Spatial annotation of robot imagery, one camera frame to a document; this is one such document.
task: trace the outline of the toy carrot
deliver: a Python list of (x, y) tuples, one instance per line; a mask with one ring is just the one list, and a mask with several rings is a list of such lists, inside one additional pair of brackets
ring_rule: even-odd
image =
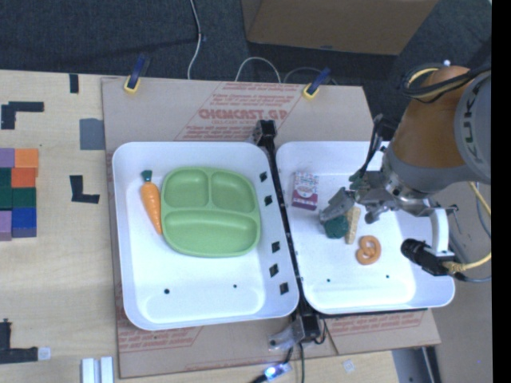
[(158, 187), (151, 181), (153, 177), (153, 172), (150, 170), (144, 170), (142, 173), (142, 179), (144, 179), (144, 184), (141, 187), (141, 197), (142, 203), (144, 204), (145, 210), (151, 222), (153, 223), (154, 228), (158, 234), (162, 233), (161, 229), (161, 201), (160, 201), (160, 190)]

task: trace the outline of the dark gray floor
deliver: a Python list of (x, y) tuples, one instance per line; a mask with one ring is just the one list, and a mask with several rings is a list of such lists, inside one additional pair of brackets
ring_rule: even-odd
[[(240, 0), (196, 0), (196, 8), (204, 42), (192, 78), (231, 81), (250, 56), (268, 59), (283, 75), (328, 66), (338, 83), (364, 87), (374, 116), (402, 115), (407, 100), (396, 87), (416, 65), (491, 61), (488, 0), (441, 0), (399, 56), (252, 44), (244, 37)], [(196, 48), (189, 0), (0, 0), (0, 22), (0, 69), (126, 75), (145, 52), (152, 59), (148, 76), (186, 78)], [(297, 73), (290, 82), (310, 78)], [(275, 75), (253, 61), (240, 79)]]

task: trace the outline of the toy donut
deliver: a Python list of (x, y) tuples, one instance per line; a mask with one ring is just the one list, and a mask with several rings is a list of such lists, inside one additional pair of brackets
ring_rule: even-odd
[(356, 252), (356, 258), (362, 265), (375, 263), (382, 254), (382, 246), (373, 235), (364, 235), (358, 241), (359, 249)]

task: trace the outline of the brown cardboard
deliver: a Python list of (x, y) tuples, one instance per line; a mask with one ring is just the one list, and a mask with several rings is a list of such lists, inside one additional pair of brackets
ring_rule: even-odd
[(438, 0), (241, 0), (252, 42), (397, 55)]
[[(277, 147), (292, 140), (368, 140), (372, 123), (362, 88), (321, 87), (311, 101), (302, 96), (303, 85), (145, 78), (133, 95), (123, 90), (124, 82), (124, 78), (115, 77), (102, 80), (121, 377), (282, 361), (286, 351), (270, 350), (268, 342), (289, 324), (288, 318), (157, 332), (139, 330), (129, 322), (122, 304), (112, 155), (129, 141), (248, 140), (258, 118), (275, 120)], [(406, 314), (400, 314), (404, 318), (390, 326), (381, 319), (370, 334), (359, 330), (349, 336), (339, 323), (350, 317), (329, 320), (331, 336), (327, 335), (322, 345), (307, 345), (305, 356), (330, 357), (438, 343), (430, 312), (423, 313), (407, 323)], [(359, 315), (357, 319), (364, 322), (370, 317)], [(293, 358), (299, 358), (299, 353), (295, 351)]]

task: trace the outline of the green divided dish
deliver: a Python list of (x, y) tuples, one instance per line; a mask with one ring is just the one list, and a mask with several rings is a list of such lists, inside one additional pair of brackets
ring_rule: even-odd
[(244, 176), (214, 168), (178, 168), (161, 189), (163, 235), (174, 250), (236, 257), (259, 242), (256, 190)]

